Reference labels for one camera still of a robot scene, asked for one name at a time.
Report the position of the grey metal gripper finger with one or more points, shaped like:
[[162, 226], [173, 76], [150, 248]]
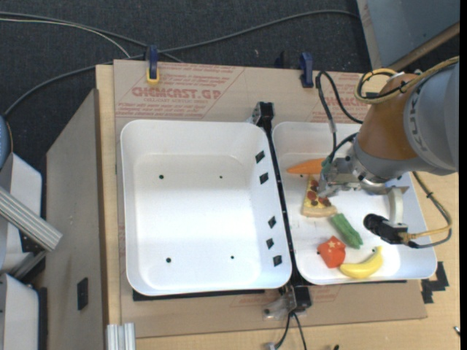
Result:
[[324, 193]]

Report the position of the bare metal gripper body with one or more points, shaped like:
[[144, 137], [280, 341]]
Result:
[[341, 171]]

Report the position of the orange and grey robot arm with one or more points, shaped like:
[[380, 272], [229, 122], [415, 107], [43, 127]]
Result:
[[401, 130]]

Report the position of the pizza slice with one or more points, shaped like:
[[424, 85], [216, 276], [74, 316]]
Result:
[[313, 204]]

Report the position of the orange carrot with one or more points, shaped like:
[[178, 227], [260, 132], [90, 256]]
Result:
[[306, 166]]

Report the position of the green bean bundle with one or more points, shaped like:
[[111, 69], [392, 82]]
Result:
[[346, 230]]

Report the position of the thin black rod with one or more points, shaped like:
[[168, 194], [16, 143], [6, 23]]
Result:
[[282, 202]]

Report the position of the white plastic tray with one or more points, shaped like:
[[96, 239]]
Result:
[[365, 264], [197, 210]]

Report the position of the yellow banana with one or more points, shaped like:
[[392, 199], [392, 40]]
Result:
[[363, 268]]

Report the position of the brown cardboard board red print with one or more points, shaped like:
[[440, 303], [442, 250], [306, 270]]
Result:
[[226, 86]]

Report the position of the black cylinder on white bracket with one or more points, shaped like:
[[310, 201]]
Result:
[[386, 229]]

